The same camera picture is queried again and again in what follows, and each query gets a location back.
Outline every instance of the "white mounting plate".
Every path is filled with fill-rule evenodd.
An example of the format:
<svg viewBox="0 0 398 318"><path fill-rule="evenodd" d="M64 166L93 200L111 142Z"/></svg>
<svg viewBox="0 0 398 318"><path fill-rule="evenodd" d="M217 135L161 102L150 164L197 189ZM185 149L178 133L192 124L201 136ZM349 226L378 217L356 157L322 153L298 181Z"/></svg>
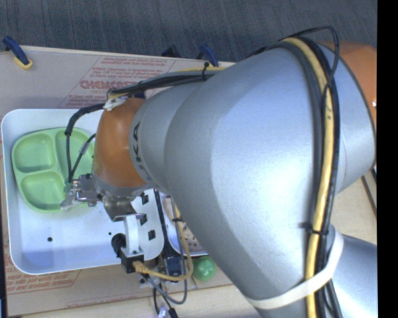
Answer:
<svg viewBox="0 0 398 318"><path fill-rule="evenodd" d="M75 112L74 109L17 109L7 113L1 123L10 254L15 266L27 274L121 263L111 240L115 234L125 233L124 224L112 222L102 203L69 212L39 213L23 201L13 174L11 150L16 140L27 133L65 127ZM95 133L101 113L83 116L76 127ZM142 205L141 199L140 202L135 199L133 207L147 213L148 221L139 226L139 240L145 259L149 260L161 253L164 238L153 190L146 192L150 193L149 203ZM152 229L156 237L149 241L147 233Z"/></svg>

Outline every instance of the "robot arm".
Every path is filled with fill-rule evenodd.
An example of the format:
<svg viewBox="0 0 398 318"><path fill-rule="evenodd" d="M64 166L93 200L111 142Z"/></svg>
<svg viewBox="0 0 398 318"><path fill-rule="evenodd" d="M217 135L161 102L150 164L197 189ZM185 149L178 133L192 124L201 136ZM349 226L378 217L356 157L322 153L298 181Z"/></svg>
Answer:
<svg viewBox="0 0 398 318"><path fill-rule="evenodd" d="M318 50L333 62L333 51ZM334 79L340 106L336 193L375 164L375 125L345 61ZM316 84L298 48L280 43L205 81L144 102L128 98L103 113L94 173L110 195L130 199L152 187L170 194L245 297L277 297L304 281L324 155L324 96ZM121 133L124 153L110 156L117 164L105 173L102 153L115 144L106 139L110 128ZM335 228L327 233L330 250ZM376 246L344 237L333 276L344 317L377 317L376 254ZM262 317L307 317L305 299L257 310Z"/></svg>

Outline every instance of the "white strap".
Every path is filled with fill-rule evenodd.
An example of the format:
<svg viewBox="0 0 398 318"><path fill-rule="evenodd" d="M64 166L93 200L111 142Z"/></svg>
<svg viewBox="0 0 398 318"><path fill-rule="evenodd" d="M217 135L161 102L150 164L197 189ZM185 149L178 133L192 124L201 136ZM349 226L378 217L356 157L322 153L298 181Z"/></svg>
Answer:
<svg viewBox="0 0 398 318"><path fill-rule="evenodd" d="M262 300L255 300L245 297L246 300L248 300L248 302L250 302L250 304L255 306L257 309L266 310L283 307L294 303L302 298L305 298L315 291L318 291L332 279L343 248L344 238L338 231L335 230L335 237L332 248L330 249L330 255L326 267L323 270L315 274L312 278L305 280L298 286L295 286L294 288L290 289L282 295L278 295L277 297Z"/></svg>

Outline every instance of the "green ball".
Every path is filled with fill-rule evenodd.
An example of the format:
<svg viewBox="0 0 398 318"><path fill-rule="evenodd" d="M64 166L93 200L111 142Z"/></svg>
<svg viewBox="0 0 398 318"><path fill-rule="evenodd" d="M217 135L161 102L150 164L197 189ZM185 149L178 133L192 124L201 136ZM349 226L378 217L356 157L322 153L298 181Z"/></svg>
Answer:
<svg viewBox="0 0 398 318"><path fill-rule="evenodd" d="M202 281L207 282L217 273L217 266L209 256L202 256L193 261L193 276Z"/></svg>

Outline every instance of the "green plate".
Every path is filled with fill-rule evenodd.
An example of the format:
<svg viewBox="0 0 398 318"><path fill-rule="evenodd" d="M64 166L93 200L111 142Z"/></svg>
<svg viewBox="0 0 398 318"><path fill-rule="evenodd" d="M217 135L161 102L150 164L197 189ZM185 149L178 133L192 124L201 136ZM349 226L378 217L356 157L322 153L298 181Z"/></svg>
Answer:
<svg viewBox="0 0 398 318"><path fill-rule="evenodd" d="M72 165L89 137L80 129L73 130L70 139ZM91 143L80 160L75 178L92 172L93 154ZM60 211L68 179L64 127L33 132L19 138L12 147L12 166L22 198L31 209L42 213Z"/></svg>

